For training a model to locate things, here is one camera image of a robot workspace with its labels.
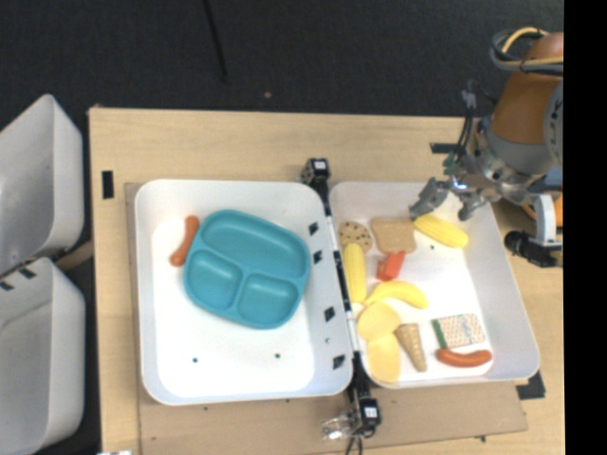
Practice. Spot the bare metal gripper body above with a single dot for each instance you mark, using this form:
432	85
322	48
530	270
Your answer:
498	183

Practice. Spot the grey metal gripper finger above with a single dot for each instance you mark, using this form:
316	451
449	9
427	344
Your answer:
471	205
429	198

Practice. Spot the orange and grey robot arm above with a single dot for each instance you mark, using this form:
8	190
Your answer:
521	112

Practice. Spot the yellow corn cob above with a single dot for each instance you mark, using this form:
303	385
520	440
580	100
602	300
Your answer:
441	231
355	273

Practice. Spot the brown bread slice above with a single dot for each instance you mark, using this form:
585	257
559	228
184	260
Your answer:
393	235

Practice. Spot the orange carrot piece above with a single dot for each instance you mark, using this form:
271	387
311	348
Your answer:
391	266

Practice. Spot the brown chocolate chip biscuit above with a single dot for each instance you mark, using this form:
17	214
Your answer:
355	234

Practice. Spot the white plastic tray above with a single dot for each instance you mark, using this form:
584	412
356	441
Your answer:
237	363
493	292

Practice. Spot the yellow banana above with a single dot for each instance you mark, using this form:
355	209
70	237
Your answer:
403	293

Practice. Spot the thin black and white rod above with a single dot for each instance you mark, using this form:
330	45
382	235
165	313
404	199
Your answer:
342	282

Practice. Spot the white and green patterned packet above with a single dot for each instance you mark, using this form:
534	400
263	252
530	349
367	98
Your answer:
460	331

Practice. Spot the yellow crisp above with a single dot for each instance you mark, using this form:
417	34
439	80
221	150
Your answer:
385	358
378	320

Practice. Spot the tan ice cream cone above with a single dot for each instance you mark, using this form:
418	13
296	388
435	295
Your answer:
412	346

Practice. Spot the orange sausage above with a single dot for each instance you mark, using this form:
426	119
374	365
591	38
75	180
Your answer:
186	242
465	358

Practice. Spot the blue divided plate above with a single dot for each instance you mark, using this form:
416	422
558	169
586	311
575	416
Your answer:
246	268

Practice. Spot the black cylinder on white bracket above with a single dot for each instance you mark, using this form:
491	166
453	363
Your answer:
545	225

